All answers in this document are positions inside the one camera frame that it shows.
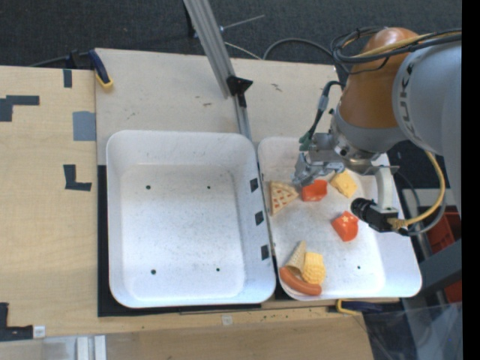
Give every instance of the yellow cable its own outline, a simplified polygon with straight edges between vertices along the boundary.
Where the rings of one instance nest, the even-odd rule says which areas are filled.
[[[433,168],[435,168],[436,175],[438,176],[438,179],[440,181],[440,192],[439,192],[438,198],[436,199],[436,202],[427,211],[425,211],[424,213],[420,214],[417,217],[413,217],[413,218],[406,219],[406,220],[397,219],[396,217],[387,219],[387,222],[391,224],[391,226],[393,227],[394,230],[399,230],[400,228],[407,227],[410,224],[414,224],[414,223],[417,223],[419,221],[424,220],[425,218],[430,216],[432,213],[434,213],[435,210],[440,206],[440,204],[443,201],[443,197],[445,196],[445,189],[446,189],[445,178],[443,177],[443,172],[442,172],[442,170],[440,168],[440,165],[438,164],[437,160],[432,155],[432,153],[429,152],[429,151],[425,151],[425,153],[427,154],[430,162],[433,164]]]
[[[424,38],[429,37],[429,40],[430,39],[435,39],[435,38],[444,38],[445,36],[455,35],[455,34],[458,34],[458,33],[461,33],[461,31],[453,31],[453,32],[445,33],[445,34],[438,34],[437,36],[433,36],[433,37],[429,37],[429,36],[432,35],[431,33],[420,34],[419,36],[410,37],[408,39],[400,40],[400,41],[397,41],[396,43],[387,44],[385,46],[379,46],[378,48],[375,48],[375,49],[372,49],[370,51],[361,53],[359,55],[355,55],[353,57],[365,57],[365,56],[379,55],[380,53],[384,53],[384,52],[387,52],[387,51],[390,51],[390,50],[397,50],[399,48],[406,47],[406,46],[408,46],[410,44],[413,44],[417,41],[421,41]]]
[[[346,308],[343,308],[342,307],[342,302],[344,300],[342,300],[341,298],[339,298],[337,300],[337,303],[336,303],[336,308],[337,308],[337,312],[340,312],[341,314],[347,314],[347,315],[352,315],[352,316],[357,316],[359,315],[360,313],[359,312],[356,312],[354,310],[350,310],[350,309],[346,309]]]

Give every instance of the gray tape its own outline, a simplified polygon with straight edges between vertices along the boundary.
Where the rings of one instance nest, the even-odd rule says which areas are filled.
[[[73,113],[73,141],[95,141],[95,114],[88,111]]]

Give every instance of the toy tomato slice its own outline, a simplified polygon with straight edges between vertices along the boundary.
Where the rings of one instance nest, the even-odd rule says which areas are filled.
[[[359,232],[359,219],[348,211],[331,222],[344,242],[351,242]]]
[[[327,181],[315,180],[312,184],[301,189],[303,201],[320,201],[327,195]]]

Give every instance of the black tape mark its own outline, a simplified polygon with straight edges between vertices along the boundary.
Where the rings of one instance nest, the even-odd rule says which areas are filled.
[[[0,99],[0,122],[11,122],[14,105],[40,105],[39,96],[7,95]]]
[[[40,96],[19,96],[19,95],[7,95],[7,100],[12,105],[40,105]]]
[[[0,122],[11,122],[12,112],[12,103],[7,99],[0,99]]]
[[[63,86],[64,88],[72,88],[72,71],[69,69],[63,70]]]
[[[250,180],[250,190],[254,192],[258,188],[258,179],[257,178],[252,178]]]
[[[255,214],[255,223],[256,223],[256,225],[261,224],[262,221],[263,221],[263,212],[262,212],[262,211],[257,212],[257,213]]]
[[[65,172],[65,189],[72,189],[75,191],[90,191],[92,183],[77,182],[77,167],[74,164],[65,164],[63,166]]]
[[[268,245],[262,245],[260,248],[262,251],[262,260],[268,259],[270,257],[270,251]]]
[[[7,325],[8,303],[0,303],[0,341],[17,341],[33,338],[33,325],[9,327]]]
[[[73,140],[95,141],[97,129],[95,126],[95,114],[93,112],[74,112],[73,116]]]

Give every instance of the toy hot dog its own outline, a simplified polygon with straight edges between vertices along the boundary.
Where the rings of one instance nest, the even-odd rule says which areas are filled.
[[[319,284],[309,284],[296,277],[287,267],[281,267],[279,270],[280,279],[286,285],[309,296],[318,296],[322,293],[322,287]]]

